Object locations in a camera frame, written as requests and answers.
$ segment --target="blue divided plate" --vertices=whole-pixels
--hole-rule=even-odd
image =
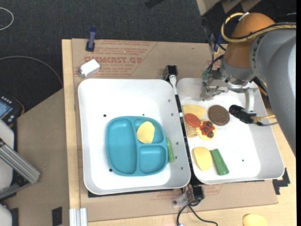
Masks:
[[[155,135],[151,144],[137,139],[139,126],[151,122]],[[168,162],[166,137],[154,119],[122,116],[111,120],[106,129],[105,148],[110,167],[123,176],[146,176],[161,172]]]

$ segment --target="white cable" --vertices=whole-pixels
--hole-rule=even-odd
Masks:
[[[8,9],[0,7],[0,10],[7,11],[11,15],[11,21],[10,21],[9,25],[5,26],[4,28],[0,28],[0,31],[1,31],[1,30],[7,29],[8,27],[10,27],[13,24],[15,18],[14,18],[13,13],[11,11],[9,11]]]

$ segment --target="dark floor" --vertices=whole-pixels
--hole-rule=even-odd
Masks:
[[[88,38],[91,25],[97,27],[97,39],[206,42],[202,17],[196,0],[165,0],[148,7],[150,0],[0,0],[11,16],[0,9],[0,92],[15,96],[31,109],[62,86],[61,40]],[[220,3],[204,17],[217,33],[225,14]],[[261,12],[271,18],[296,12],[296,0],[263,0],[250,12]]]

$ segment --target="table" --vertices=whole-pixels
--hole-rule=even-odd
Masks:
[[[173,50],[172,43],[164,43],[166,48]],[[193,44],[192,49],[198,49],[198,44]],[[80,185],[79,185],[79,166],[78,166],[78,142],[75,114],[75,95],[73,82],[73,54],[72,40],[62,40],[63,54],[63,78],[64,78],[64,101],[66,118],[66,144],[68,160],[68,182],[69,182],[69,204],[70,209],[80,209]],[[257,213],[263,215],[268,225],[273,226],[293,226],[296,225],[296,158],[293,155],[279,126],[273,128],[279,150],[281,152],[285,167],[290,178],[288,187],[280,189],[280,195],[277,196],[278,203],[273,205],[262,205],[256,207],[243,207],[223,210],[202,211],[199,215],[206,220],[213,220],[218,225],[242,225],[242,218],[245,214]],[[126,218],[115,220],[104,220],[99,222],[89,222],[90,226],[124,226],[124,225],[176,225],[176,214],[165,214],[150,217]],[[183,213],[180,222],[185,225],[199,225],[199,220],[191,213]]]

